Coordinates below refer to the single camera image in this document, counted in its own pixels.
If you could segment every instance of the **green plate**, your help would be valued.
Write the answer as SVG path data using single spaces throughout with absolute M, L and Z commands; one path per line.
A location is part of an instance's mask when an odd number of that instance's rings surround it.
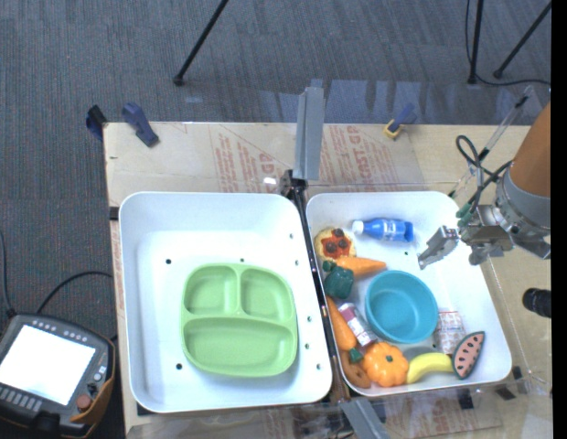
M 181 305 L 182 349 L 198 368 L 265 377 L 294 362 L 294 296 L 277 273 L 242 263 L 202 265 L 187 278 Z

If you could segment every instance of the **handheld controller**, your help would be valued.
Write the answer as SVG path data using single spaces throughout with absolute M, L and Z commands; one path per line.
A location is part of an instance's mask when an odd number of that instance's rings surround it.
M 107 338 L 52 316 L 13 316 L 0 339 L 0 418 L 87 437 L 111 398 L 114 369 Z

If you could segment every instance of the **black tripod leg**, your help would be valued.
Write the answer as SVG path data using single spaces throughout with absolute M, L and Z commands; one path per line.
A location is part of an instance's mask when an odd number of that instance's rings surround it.
M 219 16 L 222 13 L 222 10 L 225 8 L 225 6 L 227 5 L 228 2 L 229 2 L 229 0 L 221 0 L 220 1 L 219 6 L 217 7 L 217 9 L 214 12 L 214 15 L 212 15 L 212 18 L 210 19 L 209 23 L 204 28 L 204 31 L 202 31 L 202 34 L 198 38 L 198 42 L 196 43 L 194 48 L 190 51 L 190 55 L 188 55 L 188 58 L 184 62 L 184 65 L 182 66 L 182 68 L 180 69 L 178 74 L 173 78 L 174 84 L 176 86 L 183 86 L 184 85 L 184 74 L 186 73 L 186 70 L 188 70 L 188 67 L 190 66 L 190 64 L 194 60 L 194 57 L 196 56 L 196 54 L 198 54 L 198 51 L 202 47 L 202 44 L 204 44 L 204 41 L 206 40 L 207 36 L 209 35 L 210 30 L 212 29 L 212 27 L 214 27 L 214 24 L 219 19 Z
M 540 13 L 540 15 L 538 16 L 538 18 L 533 22 L 533 24 L 531 25 L 530 29 L 528 29 L 528 32 L 525 33 L 525 35 L 521 38 L 521 41 L 518 43 L 517 46 L 515 46 L 515 48 L 511 51 L 511 53 L 509 54 L 509 56 L 505 59 L 505 61 L 501 64 L 501 66 L 496 69 L 495 71 L 493 71 L 493 76 L 497 79 L 501 78 L 503 76 L 503 70 L 505 69 L 505 67 L 510 63 L 511 60 L 513 60 L 513 58 L 516 56 L 516 54 L 519 52 L 519 50 L 523 47 L 523 45 L 525 44 L 525 41 L 528 40 L 531 36 L 531 33 L 533 33 L 533 31 L 535 31 L 536 27 L 538 27 L 538 25 L 541 23 L 541 20 L 548 15 L 548 12 L 551 10 L 551 0 L 548 3 L 548 5 L 543 9 L 543 11 Z
M 481 21 L 483 19 L 483 4 L 485 0 L 478 0 L 476 4 L 476 22 L 475 22 L 475 38 L 473 40 L 473 55 L 470 59 L 470 75 L 466 82 L 470 84 L 476 83 L 476 54 L 478 52 L 478 40 L 481 35 Z

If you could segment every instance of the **white screen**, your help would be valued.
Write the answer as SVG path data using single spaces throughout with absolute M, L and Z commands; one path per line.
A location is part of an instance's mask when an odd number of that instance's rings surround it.
M 95 351 L 23 326 L 1 362 L 0 382 L 66 405 Z

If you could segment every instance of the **blue bowl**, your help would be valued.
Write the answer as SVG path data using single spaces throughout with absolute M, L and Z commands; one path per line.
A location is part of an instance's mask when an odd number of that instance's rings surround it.
M 430 288 L 417 276 L 386 270 L 367 289 L 365 315 L 372 330 L 385 341 L 417 343 L 435 330 L 438 305 Z

